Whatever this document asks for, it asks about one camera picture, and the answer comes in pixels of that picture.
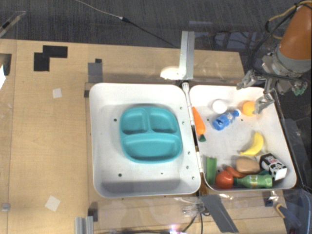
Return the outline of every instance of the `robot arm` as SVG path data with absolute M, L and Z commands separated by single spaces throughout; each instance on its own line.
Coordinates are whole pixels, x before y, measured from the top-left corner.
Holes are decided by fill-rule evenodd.
M 312 2 L 299 5 L 274 53 L 262 58 L 263 71 L 249 70 L 237 84 L 237 89 L 241 89 L 253 86 L 258 80 L 266 82 L 264 95 L 255 102 L 255 114 L 274 103 L 271 91 L 283 94 L 292 90 L 295 95 L 301 95 L 308 86 L 300 77 L 311 69 Z

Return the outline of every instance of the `carrot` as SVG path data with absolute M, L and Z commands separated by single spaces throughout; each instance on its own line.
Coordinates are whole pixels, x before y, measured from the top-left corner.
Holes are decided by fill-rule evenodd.
M 243 178 L 247 176 L 247 174 L 240 173 L 231 166 L 227 166 L 225 170 L 227 170 L 230 174 L 232 174 L 233 177 Z
M 192 111 L 193 111 L 193 116 L 194 116 L 196 133 L 200 135 L 199 141 L 203 142 L 206 140 L 204 136 L 204 133 L 206 132 L 205 124 L 195 107 L 192 107 Z

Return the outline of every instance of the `dark floor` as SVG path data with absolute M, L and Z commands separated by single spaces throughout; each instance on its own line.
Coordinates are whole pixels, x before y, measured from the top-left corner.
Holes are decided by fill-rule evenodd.
M 80 1 L 126 17 L 165 41 L 73 0 L 0 0 L 0 23 L 15 11 L 26 11 L 5 38 L 179 48 L 181 31 L 195 31 L 196 49 L 239 51 L 247 71 L 248 56 L 264 36 L 265 22 L 301 0 Z M 272 39 L 264 44 L 256 56 L 258 64 L 276 44 Z M 311 81 L 311 72 L 305 78 Z M 289 92 L 279 99 L 285 118 L 296 122 L 311 159 L 311 84 L 302 96 Z

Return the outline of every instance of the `white cable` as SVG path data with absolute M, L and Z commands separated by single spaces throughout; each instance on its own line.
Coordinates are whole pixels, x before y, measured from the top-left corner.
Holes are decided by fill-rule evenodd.
M 74 1 L 79 2 L 79 3 L 82 3 L 83 5 L 86 5 L 86 6 L 90 7 L 91 9 L 94 9 L 94 10 L 99 11 L 99 12 L 101 12 L 101 13 L 107 14 L 107 15 L 109 15 L 109 16 L 119 18 L 120 20 L 123 19 L 123 17 L 120 17 L 120 16 L 117 16 L 117 15 L 114 15 L 114 14 L 111 14 L 111 13 L 108 13 L 108 12 L 105 12 L 105 11 L 102 11 L 102 10 L 99 10 L 99 9 L 97 9 L 97 8 L 91 6 L 91 5 L 89 5 L 89 4 L 87 4 L 87 3 L 83 2 L 83 1 L 80 1 L 80 0 L 74 0 Z

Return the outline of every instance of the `white ball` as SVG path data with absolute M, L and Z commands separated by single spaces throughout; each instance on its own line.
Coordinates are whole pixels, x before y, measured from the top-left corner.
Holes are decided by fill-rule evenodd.
M 213 111 L 217 114 L 222 114 L 227 111 L 227 103 L 221 99 L 216 99 L 212 104 Z

